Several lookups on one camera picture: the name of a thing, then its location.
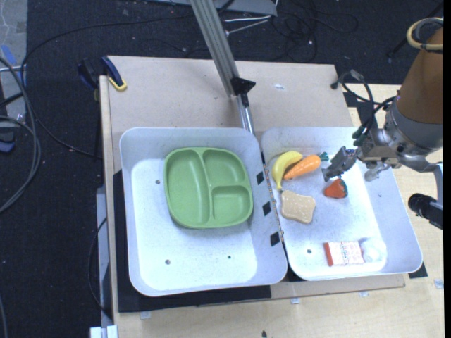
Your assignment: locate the tan bread slice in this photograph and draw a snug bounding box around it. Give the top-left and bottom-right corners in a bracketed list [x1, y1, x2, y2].
[280, 189, 317, 225]

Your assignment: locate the red strawberry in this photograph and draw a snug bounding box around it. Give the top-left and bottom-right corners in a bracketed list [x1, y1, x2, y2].
[323, 178, 350, 200]

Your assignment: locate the pale wood board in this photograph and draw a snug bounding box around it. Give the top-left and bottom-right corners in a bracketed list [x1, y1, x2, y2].
[104, 55, 407, 299]

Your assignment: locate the black cylinder on white bracket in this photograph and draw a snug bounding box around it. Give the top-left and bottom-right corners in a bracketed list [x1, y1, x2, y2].
[397, 152, 444, 231]

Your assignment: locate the green divided plate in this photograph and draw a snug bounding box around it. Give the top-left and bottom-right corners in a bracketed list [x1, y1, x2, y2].
[163, 146, 255, 230]

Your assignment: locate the orange carrot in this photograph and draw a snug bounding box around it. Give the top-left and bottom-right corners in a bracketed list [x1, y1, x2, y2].
[283, 151, 330, 181]

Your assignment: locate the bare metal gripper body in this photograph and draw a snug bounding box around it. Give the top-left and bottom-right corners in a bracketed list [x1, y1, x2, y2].
[355, 128, 407, 170]

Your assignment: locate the orange and white carton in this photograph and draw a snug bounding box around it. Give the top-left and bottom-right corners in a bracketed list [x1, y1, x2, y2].
[323, 240, 366, 268]

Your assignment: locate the white plastic tray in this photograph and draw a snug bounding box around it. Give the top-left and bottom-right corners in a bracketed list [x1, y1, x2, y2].
[260, 126, 424, 282]
[118, 126, 288, 298]

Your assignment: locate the white round lump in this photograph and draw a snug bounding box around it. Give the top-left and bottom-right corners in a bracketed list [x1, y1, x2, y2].
[362, 241, 384, 263]

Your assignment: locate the yellow banana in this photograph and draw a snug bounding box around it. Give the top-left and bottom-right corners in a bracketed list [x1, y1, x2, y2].
[271, 150, 304, 193]

